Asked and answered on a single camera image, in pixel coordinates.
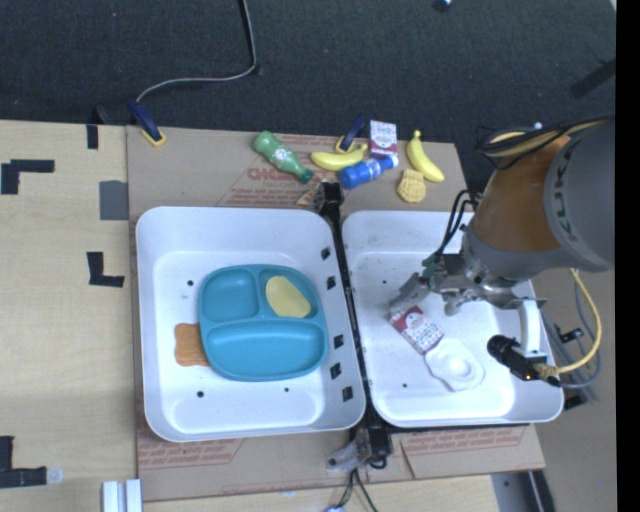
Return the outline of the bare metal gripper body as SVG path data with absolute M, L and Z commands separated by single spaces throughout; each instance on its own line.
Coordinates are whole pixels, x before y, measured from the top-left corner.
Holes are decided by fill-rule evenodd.
M 429 279 L 431 292 L 462 292 L 473 301 L 490 304 L 520 304 L 522 297 L 514 293 L 517 281 L 491 272 L 475 256 L 433 253 L 422 262 L 422 275 Z

